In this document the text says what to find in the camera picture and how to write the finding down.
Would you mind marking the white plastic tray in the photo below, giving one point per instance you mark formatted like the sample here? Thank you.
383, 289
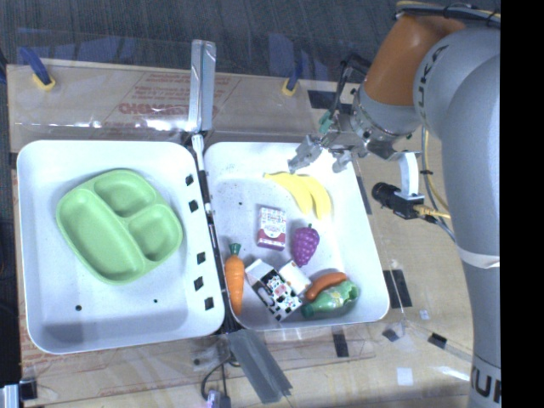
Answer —
55, 321
238, 172

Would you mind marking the orange sausage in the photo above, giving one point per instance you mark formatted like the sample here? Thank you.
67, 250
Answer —
325, 284

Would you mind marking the purple grapes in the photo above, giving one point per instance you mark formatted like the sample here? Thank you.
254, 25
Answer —
304, 245

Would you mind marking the orange carrot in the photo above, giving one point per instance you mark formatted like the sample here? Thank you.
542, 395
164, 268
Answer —
234, 281

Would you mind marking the white carton with cow print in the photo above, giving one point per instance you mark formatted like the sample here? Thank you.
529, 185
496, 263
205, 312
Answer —
278, 296

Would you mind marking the yellow banana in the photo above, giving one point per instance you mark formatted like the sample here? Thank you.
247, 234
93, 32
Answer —
304, 191

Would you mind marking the green bottle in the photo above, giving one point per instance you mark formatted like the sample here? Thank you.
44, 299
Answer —
331, 302

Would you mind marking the brown cardboard board, red print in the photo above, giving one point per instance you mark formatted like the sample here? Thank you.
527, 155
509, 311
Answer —
106, 96

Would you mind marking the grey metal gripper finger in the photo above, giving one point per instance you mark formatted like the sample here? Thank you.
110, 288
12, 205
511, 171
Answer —
307, 153
341, 162

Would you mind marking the small white carton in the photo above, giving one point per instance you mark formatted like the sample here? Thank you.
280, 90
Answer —
297, 276

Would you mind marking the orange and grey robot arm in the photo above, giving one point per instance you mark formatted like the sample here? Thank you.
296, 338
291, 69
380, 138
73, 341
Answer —
463, 100

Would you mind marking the green divided plate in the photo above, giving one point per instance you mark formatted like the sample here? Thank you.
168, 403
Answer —
102, 236

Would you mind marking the red and white carton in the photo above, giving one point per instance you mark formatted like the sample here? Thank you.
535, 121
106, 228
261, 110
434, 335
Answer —
271, 228

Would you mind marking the black cylinder on white bracket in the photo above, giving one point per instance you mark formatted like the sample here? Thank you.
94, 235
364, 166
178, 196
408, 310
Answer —
401, 200

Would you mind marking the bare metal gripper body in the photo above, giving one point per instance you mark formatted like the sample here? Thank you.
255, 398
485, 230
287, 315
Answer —
374, 140

